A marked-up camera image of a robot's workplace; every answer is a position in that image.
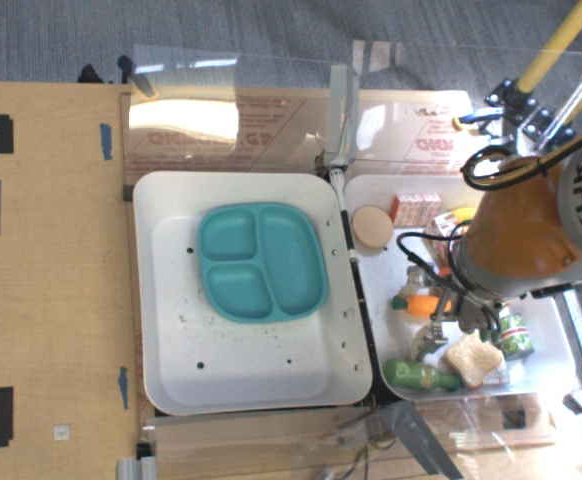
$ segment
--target teal plate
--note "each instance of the teal plate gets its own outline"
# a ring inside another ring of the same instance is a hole
[[[310,315],[327,294],[311,221],[279,203],[217,208],[198,227],[197,247],[211,306],[235,322],[271,323]]]

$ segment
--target soda can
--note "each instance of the soda can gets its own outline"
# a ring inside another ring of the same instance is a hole
[[[521,315],[511,314],[500,319],[498,346],[505,359],[522,359],[533,353],[533,343]]]

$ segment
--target green soda can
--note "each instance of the green soda can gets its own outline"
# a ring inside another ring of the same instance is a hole
[[[522,359],[533,353],[533,343],[521,315],[511,314],[500,319],[498,346],[505,359]]]
[[[460,377],[454,373],[442,373],[429,364],[402,359],[389,359],[382,369],[387,383],[393,387],[405,387],[420,391],[443,388],[455,391],[460,387]]]

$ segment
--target bread slice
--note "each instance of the bread slice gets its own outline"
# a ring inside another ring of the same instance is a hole
[[[470,389],[480,387],[484,376],[504,361],[502,351],[490,342],[483,343],[478,331],[462,335],[447,348],[444,358]]]

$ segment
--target beige round lid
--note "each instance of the beige round lid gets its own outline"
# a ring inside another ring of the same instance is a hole
[[[351,226],[356,239],[371,249],[386,247],[393,236],[391,217],[377,206],[359,208],[353,214]]]

